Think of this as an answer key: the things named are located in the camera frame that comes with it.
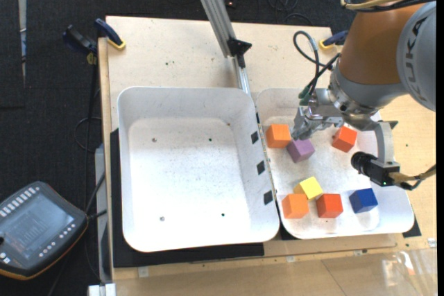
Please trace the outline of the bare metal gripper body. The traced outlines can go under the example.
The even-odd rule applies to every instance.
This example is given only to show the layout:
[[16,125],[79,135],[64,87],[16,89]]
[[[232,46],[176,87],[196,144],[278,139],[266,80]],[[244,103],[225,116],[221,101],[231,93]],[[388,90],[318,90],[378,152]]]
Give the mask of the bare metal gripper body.
[[330,100],[328,89],[315,89],[311,94],[304,88],[298,95],[299,107],[304,107],[306,121],[320,121],[323,129],[330,126],[340,128],[344,123],[341,111]]

